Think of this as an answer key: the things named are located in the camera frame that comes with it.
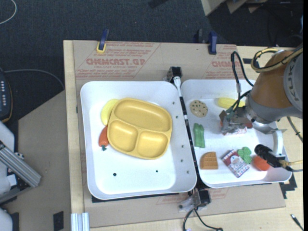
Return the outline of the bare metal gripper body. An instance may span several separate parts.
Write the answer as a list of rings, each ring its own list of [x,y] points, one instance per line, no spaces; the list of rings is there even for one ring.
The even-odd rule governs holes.
[[[243,108],[238,108],[236,111],[231,110],[229,113],[223,110],[219,114],[219,118],[223,135],[243,134],[253,127]]]

